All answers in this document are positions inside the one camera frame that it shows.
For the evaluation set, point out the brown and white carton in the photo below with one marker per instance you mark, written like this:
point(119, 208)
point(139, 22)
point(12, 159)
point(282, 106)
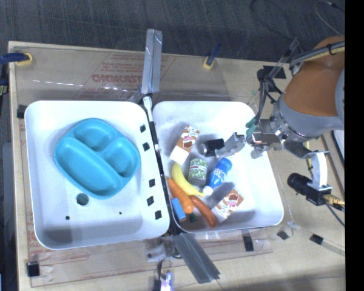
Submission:
point(185, 142)
point(229, 205)

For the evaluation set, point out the green can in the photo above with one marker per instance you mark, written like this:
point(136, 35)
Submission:
point(197, 171)

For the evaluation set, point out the yellow banana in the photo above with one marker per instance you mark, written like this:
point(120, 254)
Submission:
point(182, 180)

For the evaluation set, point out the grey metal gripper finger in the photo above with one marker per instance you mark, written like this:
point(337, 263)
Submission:
point(236, 139)
point(223, 153)

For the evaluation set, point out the blue divided plate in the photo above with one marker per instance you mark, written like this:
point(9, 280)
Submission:
point(91, 162)

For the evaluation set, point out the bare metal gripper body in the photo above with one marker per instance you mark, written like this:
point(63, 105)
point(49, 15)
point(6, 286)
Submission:
point(268, 139)

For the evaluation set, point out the black cylinder on white bracket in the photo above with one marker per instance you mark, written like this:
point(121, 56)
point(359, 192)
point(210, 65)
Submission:
point(308, 188)

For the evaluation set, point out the white plastic tray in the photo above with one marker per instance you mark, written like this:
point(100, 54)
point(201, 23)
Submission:
point(261, 192)
point(109, 223)

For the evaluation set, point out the blue bottle white cap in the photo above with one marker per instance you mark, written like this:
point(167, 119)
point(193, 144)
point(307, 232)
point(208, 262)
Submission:
point(219, 174)

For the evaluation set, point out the black can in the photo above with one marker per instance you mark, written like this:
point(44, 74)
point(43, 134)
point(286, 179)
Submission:
point(213, 145)

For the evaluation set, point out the red sausage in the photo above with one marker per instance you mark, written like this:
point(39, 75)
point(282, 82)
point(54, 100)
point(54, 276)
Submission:
point(204, 211)

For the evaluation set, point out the orange carrot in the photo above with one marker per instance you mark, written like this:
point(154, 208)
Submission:
point(182, 199)

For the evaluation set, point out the brown cardboard board red print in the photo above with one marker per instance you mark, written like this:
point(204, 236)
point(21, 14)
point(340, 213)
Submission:
point(79, 71)

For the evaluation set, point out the blue block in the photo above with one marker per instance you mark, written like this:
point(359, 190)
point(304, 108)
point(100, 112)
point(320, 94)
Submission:
point(178, 209)

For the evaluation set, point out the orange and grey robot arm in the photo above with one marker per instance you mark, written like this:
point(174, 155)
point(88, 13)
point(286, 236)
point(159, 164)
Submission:
point(312, 83)

